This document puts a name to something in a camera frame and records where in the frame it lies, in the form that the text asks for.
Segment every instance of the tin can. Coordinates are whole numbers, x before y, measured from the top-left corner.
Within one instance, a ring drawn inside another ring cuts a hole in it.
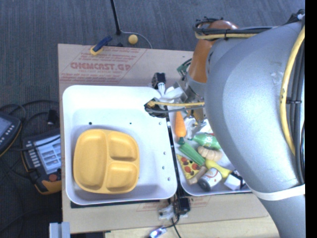
[[[209,169],[202,177],[198,180],[198,185],[204,191],[211,191],[211,188],[217,185],[222,179],[221,173],[215,169]]]

